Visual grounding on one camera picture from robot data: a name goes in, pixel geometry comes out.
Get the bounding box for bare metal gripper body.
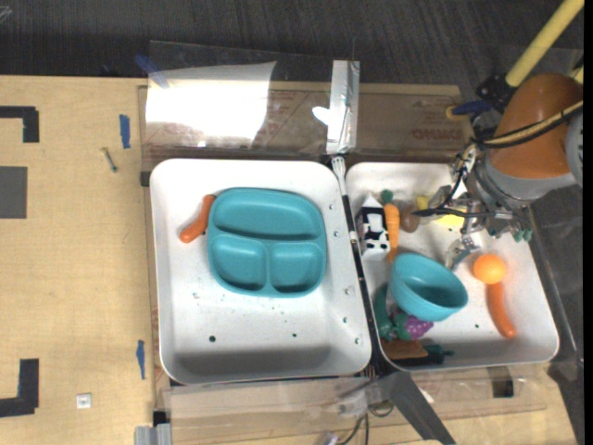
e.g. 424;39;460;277
461;187;530;241

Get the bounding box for orange ball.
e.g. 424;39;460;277
472;253;508;286

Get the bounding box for yellow banana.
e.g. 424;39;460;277
414;195;466;229

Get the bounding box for blue bowl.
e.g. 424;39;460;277
387;252;470;324

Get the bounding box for brown potato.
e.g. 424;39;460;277
398;201;422;234

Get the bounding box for orange carrot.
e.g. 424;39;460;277
380;188;402;265

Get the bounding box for orange sausage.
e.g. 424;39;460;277
486;283;518;340
178;194;218;245

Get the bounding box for purple grapes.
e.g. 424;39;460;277
393;311;435;342

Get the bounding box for white and black milk carton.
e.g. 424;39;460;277
355;193;391;263

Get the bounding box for green cucumber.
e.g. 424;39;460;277
372;284;396;342

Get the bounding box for white plastic tray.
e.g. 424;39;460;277
345;161;561;373
148;158;373;386

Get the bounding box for dark green vegetable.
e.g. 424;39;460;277
406;343;456;367

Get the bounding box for brown biscuit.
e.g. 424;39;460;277
380;337;430;362

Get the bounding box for blue divided plate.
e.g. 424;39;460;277
206;186;329;299

